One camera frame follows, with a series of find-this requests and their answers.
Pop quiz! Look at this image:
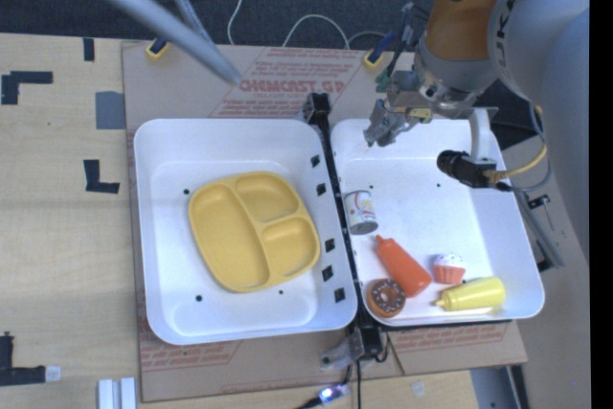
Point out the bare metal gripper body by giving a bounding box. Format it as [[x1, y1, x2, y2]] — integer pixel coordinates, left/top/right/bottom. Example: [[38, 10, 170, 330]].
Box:
[[385, 70, 481, 124]]

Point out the white plastic tray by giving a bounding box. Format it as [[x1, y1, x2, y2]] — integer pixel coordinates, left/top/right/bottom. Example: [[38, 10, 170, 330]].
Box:
[[329, 117, 546, 329], [132, 117, 359, 346]]

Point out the white printed can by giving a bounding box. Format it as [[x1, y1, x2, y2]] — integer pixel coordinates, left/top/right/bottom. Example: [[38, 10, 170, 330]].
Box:
[[342, 189, 380, 237]]

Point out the thin black rod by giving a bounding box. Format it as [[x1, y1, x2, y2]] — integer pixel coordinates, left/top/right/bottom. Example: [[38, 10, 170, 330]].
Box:
[[315, 109, 379, 344]]

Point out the orange squeeze bottle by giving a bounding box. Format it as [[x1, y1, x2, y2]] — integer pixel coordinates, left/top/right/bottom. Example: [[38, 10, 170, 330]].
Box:
[[374, 234, 434, 299]]

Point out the orange cupcake with white icing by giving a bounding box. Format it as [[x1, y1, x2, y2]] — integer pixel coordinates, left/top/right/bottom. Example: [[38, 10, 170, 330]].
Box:
[[432, 252, 468, 285]]

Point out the brown doughnut with sprinkles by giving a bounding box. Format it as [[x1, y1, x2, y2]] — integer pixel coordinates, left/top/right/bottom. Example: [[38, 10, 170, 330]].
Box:
[[365, 278, 408, 320]]

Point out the yellow divided plate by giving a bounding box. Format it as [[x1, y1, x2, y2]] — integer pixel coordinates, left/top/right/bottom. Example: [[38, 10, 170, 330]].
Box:
[[187, 170, 322, 294]]

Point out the yellow squeeze bottle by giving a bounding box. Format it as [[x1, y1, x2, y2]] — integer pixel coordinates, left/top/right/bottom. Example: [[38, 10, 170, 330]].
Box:
[[434, 275, 508, 313]]

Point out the brown cardboard board red print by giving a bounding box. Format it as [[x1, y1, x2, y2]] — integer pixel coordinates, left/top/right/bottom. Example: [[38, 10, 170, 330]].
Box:
[[120, 40, 529, 403]]

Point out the black block with thin wires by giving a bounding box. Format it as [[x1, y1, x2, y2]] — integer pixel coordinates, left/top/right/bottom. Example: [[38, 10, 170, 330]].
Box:
[[352, 324, 385, 359], [304, 92, 333, 126]]

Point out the black cylinder on white bracket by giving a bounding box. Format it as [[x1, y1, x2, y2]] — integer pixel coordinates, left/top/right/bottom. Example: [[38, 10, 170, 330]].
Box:
[[436, 106, 500, 190]]

